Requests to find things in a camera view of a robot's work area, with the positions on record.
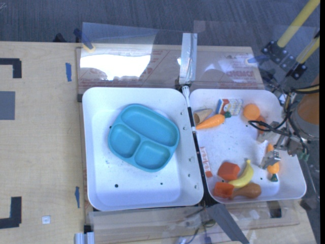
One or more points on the thin black and white rod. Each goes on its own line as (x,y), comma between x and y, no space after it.
(195,136)

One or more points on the white plastic tray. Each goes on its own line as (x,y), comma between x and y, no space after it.
(233,144)
(101,161)

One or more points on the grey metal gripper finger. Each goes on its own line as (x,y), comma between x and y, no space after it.
(267,133)
(269,159)

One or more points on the orange cube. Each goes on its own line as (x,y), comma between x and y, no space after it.
(228,171)

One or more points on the orange and white carton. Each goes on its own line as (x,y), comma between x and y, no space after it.
(228,106)

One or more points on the small orange carrot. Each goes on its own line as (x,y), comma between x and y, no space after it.
(274,168)

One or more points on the orange cup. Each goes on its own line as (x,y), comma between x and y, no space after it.
(223,189)

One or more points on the blue divided plate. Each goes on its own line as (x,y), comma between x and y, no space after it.
(144,136)

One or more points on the yellow banana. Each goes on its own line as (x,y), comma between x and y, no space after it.
(245,178)

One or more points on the tan ice cream cone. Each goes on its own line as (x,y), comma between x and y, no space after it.
(201,114)

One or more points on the orange and white packet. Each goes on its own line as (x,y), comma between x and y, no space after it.
(206,161)

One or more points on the brown chicken drumstick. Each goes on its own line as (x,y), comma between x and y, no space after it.
(250,190)

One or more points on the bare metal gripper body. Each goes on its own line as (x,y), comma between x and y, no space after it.
(292,144)

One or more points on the large orange carrot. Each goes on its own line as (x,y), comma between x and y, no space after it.
(210,122)

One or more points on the orange ball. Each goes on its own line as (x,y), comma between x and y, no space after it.
(251,111)

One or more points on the red-orange rounded toy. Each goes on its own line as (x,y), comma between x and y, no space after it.
(261,122)

